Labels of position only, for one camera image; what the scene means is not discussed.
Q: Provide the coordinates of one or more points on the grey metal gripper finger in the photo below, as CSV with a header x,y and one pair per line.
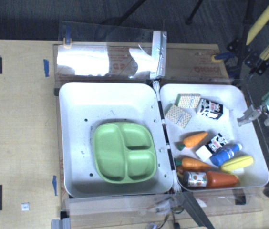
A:
x,y
250,115

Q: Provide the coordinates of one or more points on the white plastic tray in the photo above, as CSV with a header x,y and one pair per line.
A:
x,y
244,151
77,132

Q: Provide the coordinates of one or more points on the black and white cow carton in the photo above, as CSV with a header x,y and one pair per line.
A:
x,y
209,109

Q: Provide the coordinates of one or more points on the cow print carton, red accents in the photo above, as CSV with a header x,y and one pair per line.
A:
x,y
214,145

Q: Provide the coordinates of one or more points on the blue bottle with white cap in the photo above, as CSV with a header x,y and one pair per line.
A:
x,y
224,155

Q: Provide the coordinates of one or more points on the yellow corn cob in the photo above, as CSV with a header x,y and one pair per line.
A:
x,y
237,163

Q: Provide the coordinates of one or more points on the small orange carrot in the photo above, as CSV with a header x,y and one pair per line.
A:
x,y
194,164
194,139

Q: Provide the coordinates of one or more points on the orange patterned carton, green side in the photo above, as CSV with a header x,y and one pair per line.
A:
x,y
189,100
178,116

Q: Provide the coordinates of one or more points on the large dark orange carrot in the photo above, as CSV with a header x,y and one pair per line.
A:
x,y
222,180

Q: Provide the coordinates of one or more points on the small can with fruit print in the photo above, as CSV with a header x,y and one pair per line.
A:
x,y
195,179

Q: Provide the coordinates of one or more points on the small red toy food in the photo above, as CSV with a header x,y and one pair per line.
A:
x,y
179,169

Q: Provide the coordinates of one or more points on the green divided plate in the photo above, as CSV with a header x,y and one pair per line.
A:
x,y
110,151

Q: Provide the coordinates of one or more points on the small white square piece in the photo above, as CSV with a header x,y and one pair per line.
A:
x,y
25,206

